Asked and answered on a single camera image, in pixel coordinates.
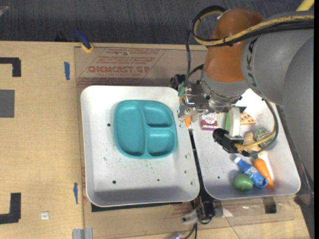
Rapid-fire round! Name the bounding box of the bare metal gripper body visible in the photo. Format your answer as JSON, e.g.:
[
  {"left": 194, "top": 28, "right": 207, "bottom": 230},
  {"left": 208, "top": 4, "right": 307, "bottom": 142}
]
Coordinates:
[{"left": 183, "top": 80, "right": 241, "bottom": 114}]

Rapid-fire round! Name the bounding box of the red and white carton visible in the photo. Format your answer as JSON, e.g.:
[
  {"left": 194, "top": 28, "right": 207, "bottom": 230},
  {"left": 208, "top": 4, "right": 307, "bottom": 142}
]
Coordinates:
[{"left": 200, "top": 113, "right": 218, "bottom": 131}]

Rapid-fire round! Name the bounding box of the thin black rod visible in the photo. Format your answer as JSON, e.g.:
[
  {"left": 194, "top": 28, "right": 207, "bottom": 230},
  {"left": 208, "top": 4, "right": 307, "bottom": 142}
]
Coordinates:
[{"left": 188, "top": 127, "right": 208, "bottom": 202}]

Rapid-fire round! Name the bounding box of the blue divided plate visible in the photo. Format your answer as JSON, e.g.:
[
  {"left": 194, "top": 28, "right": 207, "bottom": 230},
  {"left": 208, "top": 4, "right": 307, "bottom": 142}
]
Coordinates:
[{"left": 113, "top": 100, "right": 178, "bottom": 160}]

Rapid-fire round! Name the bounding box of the white plastic tray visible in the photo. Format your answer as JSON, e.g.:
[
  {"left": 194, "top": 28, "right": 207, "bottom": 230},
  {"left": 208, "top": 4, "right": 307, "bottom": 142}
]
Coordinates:
[
  {"left": 80, "top": 85, "right": 201, "bottom": 208},
  {"left": 188, "top": 88, "right": 302, "bottom": 201}
]

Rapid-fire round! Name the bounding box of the pizza slice toy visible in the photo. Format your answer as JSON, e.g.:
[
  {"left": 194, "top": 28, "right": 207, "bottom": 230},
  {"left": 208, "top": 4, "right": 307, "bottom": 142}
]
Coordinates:
[{"left": 239, "top": 111, "right": 258, "bottom": 126}]

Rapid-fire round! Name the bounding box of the beige toy bread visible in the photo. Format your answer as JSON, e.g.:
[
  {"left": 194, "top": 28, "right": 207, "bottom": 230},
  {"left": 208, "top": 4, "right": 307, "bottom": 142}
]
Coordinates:
[{"left": 242, "top": 131, "right": 263, "bottom": 154}]

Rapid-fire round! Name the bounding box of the green can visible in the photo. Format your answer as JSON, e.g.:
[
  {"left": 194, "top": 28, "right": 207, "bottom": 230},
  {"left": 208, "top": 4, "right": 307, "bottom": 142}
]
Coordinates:
[{"left": 254, "top": 127, "right": 275, "bottom": 149}]

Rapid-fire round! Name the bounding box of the brown cardboard board red print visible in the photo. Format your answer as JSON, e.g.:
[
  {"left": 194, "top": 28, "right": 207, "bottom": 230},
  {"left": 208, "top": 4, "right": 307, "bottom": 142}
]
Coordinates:
[{"left": 74, "top": 42, "right": 301, "bottom": 239}]

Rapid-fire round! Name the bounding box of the blue plastic bottle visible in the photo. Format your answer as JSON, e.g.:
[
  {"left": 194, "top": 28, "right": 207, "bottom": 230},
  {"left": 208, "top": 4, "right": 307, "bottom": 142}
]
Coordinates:
[{"left": 233, "top": 156, "right": 269, "bottom": 190}]

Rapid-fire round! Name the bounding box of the green round toy fruit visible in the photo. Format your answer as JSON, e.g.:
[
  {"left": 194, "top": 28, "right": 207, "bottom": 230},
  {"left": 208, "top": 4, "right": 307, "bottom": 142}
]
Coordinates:
[{"left": 233, "top": 173, "right": 254, "bottom": 193}]

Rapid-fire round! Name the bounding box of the orange carrot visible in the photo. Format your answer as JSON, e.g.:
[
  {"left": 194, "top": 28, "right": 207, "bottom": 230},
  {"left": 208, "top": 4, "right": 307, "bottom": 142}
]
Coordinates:
[{"left": 252, "top": 157, "right": 276, "bottom": 192}]

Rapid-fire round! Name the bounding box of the black block with thin wires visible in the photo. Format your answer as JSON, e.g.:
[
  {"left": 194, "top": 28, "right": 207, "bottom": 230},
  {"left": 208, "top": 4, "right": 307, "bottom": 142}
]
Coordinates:
[
  {"left": 198, "top": 201, "right": 216, "bottom": 219},
  {"left": 170, "top": 74, "right": 186, "bottom": 90}
]

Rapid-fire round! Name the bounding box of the black cylinder on white bracket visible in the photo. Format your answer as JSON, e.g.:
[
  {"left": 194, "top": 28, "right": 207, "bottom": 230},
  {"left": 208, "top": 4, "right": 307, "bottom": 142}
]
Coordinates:
[{"left": 212, "top": 107, "right": 247, "bottom": 154}]

